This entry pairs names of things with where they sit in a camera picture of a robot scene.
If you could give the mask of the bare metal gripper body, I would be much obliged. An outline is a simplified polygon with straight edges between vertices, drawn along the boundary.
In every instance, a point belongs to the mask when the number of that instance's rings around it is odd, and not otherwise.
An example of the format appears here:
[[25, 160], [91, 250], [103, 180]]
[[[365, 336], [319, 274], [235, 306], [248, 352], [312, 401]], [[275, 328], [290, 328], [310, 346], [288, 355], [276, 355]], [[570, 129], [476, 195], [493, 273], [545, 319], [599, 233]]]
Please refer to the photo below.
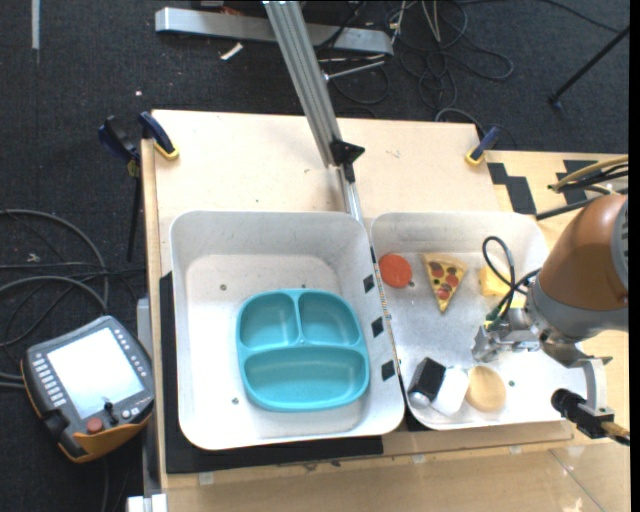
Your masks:
[[511, 308], [492, 321], [491, 342], [498, 352], [535, 352], [541, 349], [526, 307]]

